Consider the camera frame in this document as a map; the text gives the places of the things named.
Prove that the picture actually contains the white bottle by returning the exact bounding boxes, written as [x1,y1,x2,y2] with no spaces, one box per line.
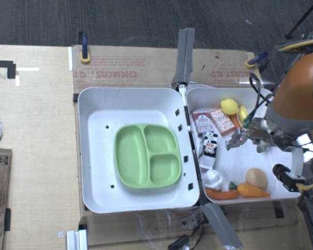
[203,169,224,192]

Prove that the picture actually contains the yellow banana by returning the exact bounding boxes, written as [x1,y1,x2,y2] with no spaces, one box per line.
[238,105,249,124]

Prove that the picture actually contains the orange stick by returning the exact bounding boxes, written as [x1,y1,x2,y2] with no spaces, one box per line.
[228,112,243,130]

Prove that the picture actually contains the orange sausage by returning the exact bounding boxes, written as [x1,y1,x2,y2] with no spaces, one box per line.
[206,187,240,201]

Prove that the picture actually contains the white plastic tray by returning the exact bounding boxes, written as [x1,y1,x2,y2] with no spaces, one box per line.
[185,87,304,206]
[77,87,200,214]

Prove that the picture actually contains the red and white carton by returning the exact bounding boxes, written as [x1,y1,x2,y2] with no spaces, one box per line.
[192,109,215,138]

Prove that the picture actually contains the yellow lemon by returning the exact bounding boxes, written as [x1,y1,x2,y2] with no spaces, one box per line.
[220,98,239,116]

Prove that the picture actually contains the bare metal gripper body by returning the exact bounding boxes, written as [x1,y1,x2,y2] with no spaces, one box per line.
[246,117,300,151]

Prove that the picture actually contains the black cylinder on white bracket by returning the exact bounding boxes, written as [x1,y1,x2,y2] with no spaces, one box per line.
[272,146,306,193]

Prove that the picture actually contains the orange carrot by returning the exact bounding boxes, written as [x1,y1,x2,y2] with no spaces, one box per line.
[228,181,272,199]

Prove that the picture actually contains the orange carton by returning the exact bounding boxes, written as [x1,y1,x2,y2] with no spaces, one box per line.
[209,108,236,136]

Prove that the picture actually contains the brown cardboard board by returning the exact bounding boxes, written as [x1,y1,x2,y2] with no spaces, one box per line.
[71,44,299,246]

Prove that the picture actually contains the cow print milk carton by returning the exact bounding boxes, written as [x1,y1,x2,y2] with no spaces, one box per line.
[199,131,219,170]

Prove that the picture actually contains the green divided plate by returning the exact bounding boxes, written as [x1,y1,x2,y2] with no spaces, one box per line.
[114,123,183,189]

